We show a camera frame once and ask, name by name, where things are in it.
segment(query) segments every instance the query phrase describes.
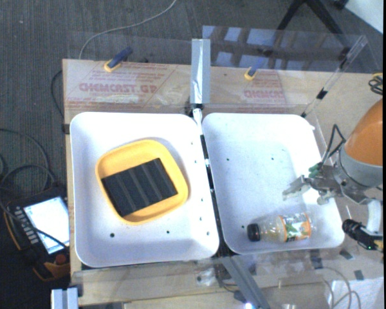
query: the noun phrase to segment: yellow frame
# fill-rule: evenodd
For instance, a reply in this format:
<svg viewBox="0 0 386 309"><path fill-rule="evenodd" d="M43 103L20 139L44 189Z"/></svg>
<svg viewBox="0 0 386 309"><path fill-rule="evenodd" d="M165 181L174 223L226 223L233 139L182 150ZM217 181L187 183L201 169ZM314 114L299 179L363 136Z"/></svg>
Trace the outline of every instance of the yellow frame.
<svg viewBox="0 0 386 309"><path fill-rule="evenodd" d="M161 160L177 194L126 216L119 215L104 189L102 179L157 158ZM155 140L140 140L109 151L98 159L95 170L97 182L110 208L113 209L118 218L130 225L139 225L155 220L182 206L187 200L188 187L182 172L169 150Z"/></svg>

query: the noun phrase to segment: clear bottle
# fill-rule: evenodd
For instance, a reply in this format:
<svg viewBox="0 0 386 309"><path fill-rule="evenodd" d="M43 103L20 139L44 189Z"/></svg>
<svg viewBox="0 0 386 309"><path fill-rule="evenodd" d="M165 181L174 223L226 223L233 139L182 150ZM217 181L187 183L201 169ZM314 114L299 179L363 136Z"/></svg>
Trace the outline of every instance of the clear bottle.
<svg viewBox="0 0 386 309"><path fill-rule="evenodd" d="M247 235L250 241L288 243L310 238L314 230L312 214L300 212L270 216L251 223L247 226Z"/></svg>

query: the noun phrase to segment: white object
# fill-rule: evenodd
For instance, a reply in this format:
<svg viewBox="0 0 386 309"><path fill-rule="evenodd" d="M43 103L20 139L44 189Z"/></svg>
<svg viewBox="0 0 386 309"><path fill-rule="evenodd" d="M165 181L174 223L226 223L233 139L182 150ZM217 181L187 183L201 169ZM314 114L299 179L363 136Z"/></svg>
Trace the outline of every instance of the white object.
<svg viewBox="0 0 386 309"><path fill-rule="evenodd" d="M226 244L238 254L337 247L344 240L334 200L317 204L310 189L284 201L282 191L318 163L311 125L296 115L211 113L203 119L217 206ZM291 243L252 242L246 226L283 212L312 212L317 231Z"/></svg>
<svg viewBox="0 0 386 309"><path fill-rule="evenodd" d="M219 246L203 150L196 123L185 115L97 113L70 125L77 256L91 267L209 258ZM183 206L142 225L116 217L97 183L100 156L141 139L162 143L188 183Z"/></svg>

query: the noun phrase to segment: blue clamp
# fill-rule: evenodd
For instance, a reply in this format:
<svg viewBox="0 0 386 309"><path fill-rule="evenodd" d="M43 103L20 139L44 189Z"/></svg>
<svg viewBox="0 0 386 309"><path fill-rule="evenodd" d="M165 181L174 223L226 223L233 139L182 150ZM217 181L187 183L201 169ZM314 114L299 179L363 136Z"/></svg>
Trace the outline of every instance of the blue clamp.
<svg viewBox="0 0 386 309"><path fill-rule="evenodd" d="M122 50L120 53L118 53L116 56L114 56L110 61L107 61L104 63L104 69L107 72L113 72L115 69L119 68L121 66L120 62L126 60L130 54L132 54L133 50L131 47L127 47L126 49Z"/></svg>

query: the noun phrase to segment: white screen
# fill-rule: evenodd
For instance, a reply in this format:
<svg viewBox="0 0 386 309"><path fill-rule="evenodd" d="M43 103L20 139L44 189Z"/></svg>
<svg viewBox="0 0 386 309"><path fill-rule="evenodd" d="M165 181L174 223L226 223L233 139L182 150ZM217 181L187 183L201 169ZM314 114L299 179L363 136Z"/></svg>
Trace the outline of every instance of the white screen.
<svg viewBox="0 0 386 309"><path fill-rule="evenodd" d="M69 245L69 213L61 197L26 206L24 211L34 227ZM62 249L62 245L51 238L38 234L49 254Z"/></svg>

